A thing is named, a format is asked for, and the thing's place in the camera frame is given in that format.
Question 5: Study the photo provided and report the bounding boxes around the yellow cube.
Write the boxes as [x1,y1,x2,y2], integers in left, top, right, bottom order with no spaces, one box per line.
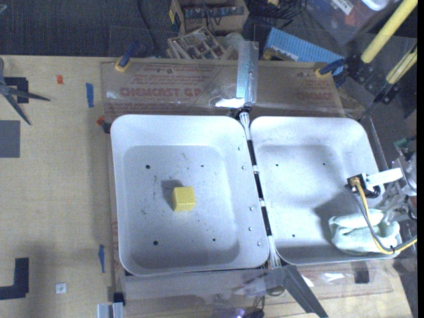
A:
[171,185,197,212]

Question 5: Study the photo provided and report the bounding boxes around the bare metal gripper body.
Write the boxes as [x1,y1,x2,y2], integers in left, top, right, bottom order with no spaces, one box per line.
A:
[390,153,417,215]

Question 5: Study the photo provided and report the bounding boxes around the white plastic tray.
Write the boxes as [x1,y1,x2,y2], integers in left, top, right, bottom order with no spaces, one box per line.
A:
[248,115,403,266]
[109,113,270,277]

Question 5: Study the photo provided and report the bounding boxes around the thin black and white rod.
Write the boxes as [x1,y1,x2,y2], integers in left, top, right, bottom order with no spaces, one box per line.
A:
[238,110,282,270]

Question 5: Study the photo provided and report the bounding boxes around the brown cardboard board red print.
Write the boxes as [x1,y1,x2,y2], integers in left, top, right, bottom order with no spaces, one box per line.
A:
[100,57,395,307]

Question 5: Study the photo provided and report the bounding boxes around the black cylinder on white bracket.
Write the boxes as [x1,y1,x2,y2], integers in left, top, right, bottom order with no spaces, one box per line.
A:
[346,167,403,199]

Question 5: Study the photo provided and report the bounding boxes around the pale green cloth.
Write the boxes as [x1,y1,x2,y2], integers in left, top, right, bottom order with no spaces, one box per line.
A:
[328,208,402,255]

